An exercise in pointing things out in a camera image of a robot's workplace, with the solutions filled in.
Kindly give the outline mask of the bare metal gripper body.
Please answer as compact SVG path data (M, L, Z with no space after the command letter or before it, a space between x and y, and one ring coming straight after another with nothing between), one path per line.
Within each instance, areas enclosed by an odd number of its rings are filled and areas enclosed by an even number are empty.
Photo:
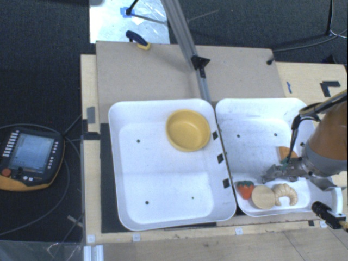
M308 179L313 172L306 166L303 158L284 158L278 167L279 177L295 182L298 178Z

